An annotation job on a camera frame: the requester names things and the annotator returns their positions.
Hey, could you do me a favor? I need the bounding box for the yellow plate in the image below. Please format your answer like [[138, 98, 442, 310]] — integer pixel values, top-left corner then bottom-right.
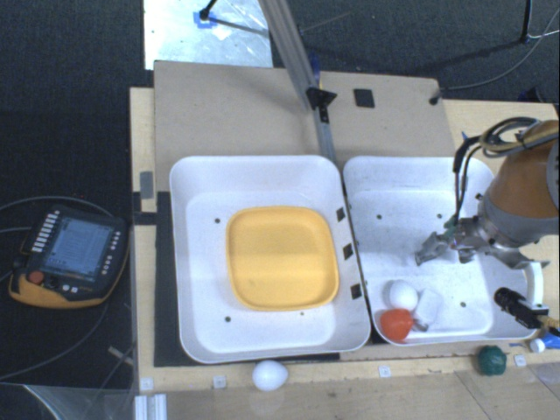
[[225, 205, 341, 312]]

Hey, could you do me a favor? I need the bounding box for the blue bottle with white cap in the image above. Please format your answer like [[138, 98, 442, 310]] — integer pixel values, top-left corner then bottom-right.
[[528, 332, 560, 354]]

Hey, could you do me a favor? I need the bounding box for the brown cardboard board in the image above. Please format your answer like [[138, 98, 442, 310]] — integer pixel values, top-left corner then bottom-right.
[[152, 59, 482, 363]]

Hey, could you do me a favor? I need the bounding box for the black cylinder on white bracket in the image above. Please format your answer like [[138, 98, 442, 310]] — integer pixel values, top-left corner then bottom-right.
[[493, 256, 551, 330]]

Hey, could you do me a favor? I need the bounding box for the white egg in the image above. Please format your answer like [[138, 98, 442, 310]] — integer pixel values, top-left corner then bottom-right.
[[251, 359, 290, 393], [388, 279, 419, 312]]

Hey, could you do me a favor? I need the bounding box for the white cube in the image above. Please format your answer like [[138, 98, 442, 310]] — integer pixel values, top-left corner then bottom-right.
[[412, 288, 445, 333]]

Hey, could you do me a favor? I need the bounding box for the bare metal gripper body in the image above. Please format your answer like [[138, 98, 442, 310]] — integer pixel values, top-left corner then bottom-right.
[[447, 215, 501, 256]]

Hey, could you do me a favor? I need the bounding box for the orange red toy fruit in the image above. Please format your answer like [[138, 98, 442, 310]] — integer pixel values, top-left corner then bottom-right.
[[379, 308, 415, 343]]

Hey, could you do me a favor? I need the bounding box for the green toy vegetable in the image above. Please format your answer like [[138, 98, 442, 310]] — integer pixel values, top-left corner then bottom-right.
[[477, 344, 508, 376]]

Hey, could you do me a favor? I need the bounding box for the white plastic tray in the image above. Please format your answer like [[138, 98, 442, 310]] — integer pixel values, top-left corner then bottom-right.
[[342, 155, 542, 347], [168, 154, 373, 365]]

